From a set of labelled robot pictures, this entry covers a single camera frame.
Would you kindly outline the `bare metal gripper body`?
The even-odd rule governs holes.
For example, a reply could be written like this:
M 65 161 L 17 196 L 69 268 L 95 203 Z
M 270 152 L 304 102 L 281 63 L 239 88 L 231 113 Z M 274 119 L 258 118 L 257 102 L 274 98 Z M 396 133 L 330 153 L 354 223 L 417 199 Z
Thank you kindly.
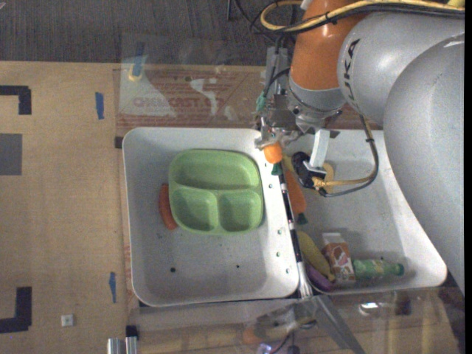
M 315 134 L 341 113 L 341 107 L 307 104 L 292 94 L 275 94 L 260 112 L 260 130 L 271 129 L 279 139 L 280 131 Z

